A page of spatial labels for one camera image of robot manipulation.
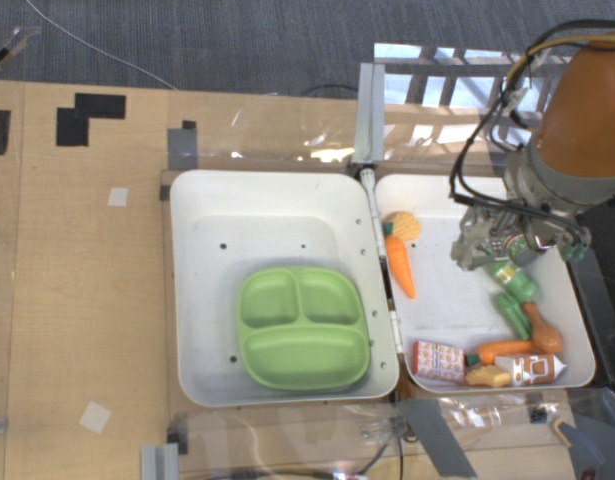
white wire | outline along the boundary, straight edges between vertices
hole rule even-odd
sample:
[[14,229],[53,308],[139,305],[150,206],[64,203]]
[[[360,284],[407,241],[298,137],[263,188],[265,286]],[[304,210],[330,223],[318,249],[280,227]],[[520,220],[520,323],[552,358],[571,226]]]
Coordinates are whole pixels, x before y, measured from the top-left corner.
[[150,73],[149,71],[147,71],[146,69],[141,68],[140,66],[137,66],[136,64],[132,64],[129,61],[123,60],[119,57],[116,57],[115,55],[106,52],[105,50],[102,50],[100,48],[98,48],[97,46],[94,46],[91,43],[88,43],[87,41],[85,41],[84,39],[78,37],[77,35],[71,33],[69,30],[67,30],[65,27],[59,25],[58,23],[56,23],[54,20],[52,20],[51,18],[49,18],[47,15],[45,15],[38,7],[36,7],[33,2],[31,0],[24,0],[29,7],[31,7],[34,12],[36,14],[38,14],[38,16],[40,16],[43,20],[45,20],[47,23],[49,23],[50,25],[52,25],[53,27],[57,28],[58,30],[60,30],[63,34],[71,37],[74,41],[79,42],[80,44],[86,46],[87,48],[91,48],[92,50],[94,50],[96,53],[99,53],[100,55],[103,55],[105,57],[108,57],[112,60],[115,60],[116,62],[120,62],[121,64],[124,64],[127,67],[130,67],[132,69],[135,69],[136,71],[140,71],[141,73],[147,75],[150,78],[153,78],[154,80],[156,80],[157,82],[160,82],[161,84],[163,84],[166,87],[169,87],[170,89],[176,91],[176,87],[174,87],[173,85],[171,85],[169,82],[167,82],[166,80],[163,80],[162,78],[160,78],[157,75],[154,75],[153,73]]

orange carrot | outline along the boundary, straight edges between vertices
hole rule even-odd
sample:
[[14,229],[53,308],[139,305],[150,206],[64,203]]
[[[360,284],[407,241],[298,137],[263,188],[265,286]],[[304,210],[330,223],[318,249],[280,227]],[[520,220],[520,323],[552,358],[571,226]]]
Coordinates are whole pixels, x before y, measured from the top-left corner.
[[385,249],[387,250],[389,270],[407,297],[413,299],[416,296],[416,291],[414,290],[414,281],[411,278],[405,242],[394,235],[389,235],[385,238]]
[[490,341],[478,347],[480,362],[494,364],[496,356],[509,354],[527,354],[534,351],[534,344],[529,340]]

wooden table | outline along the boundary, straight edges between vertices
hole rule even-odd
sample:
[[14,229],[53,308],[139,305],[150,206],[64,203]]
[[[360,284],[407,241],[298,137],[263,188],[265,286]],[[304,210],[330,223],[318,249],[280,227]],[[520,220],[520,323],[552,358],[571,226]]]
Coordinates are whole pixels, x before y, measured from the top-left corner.
[[[88,147],[57,147],[56,109],[77,92],[125,95],[126,117],[91,119]],[[183,478],[221,464],[352,470],[373,455],[359,428],[389,415],[386,404],[212,411],[177,398],[159,199],[167,130],[183,120],[196,122],[201,167],[340,171],[305,143],[350,147],[355,102],[0,82],[0,109],[11,111],[0,156],[0,479],[137,479],[141,446],[162,445],[181,408]],[[114,188],[127,189],[126,205],[109,205]],[[544,400],[569,414],[565,392]],[[111,411],[100,433],[79,423],[92,401]],[[571,478],[566,448],[522,404],[481,428],[451,414],[479,478],[504,478],[512,463],[522,465],[514,478]],[[437,478],[419,444],[405,453],[405,478]],[[395,454],[371,478],[397,478]]]

chocolate milk carton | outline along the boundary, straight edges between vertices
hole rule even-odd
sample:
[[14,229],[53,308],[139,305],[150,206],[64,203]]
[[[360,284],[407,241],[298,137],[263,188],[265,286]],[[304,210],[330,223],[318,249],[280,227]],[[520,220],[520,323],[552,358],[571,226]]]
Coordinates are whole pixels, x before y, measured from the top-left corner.
[[511,374],[512,386],[531,386],[554,381],[565,369],[554,354],[497,356],[496,366]]

red and white box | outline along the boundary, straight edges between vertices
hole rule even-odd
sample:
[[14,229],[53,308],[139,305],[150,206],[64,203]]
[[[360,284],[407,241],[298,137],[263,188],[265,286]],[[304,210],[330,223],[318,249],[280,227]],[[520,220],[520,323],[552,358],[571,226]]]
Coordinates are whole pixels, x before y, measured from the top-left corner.
[[462,382],[465,377],[465,353],[457,347],[416,341],[411,372],[426,379]]

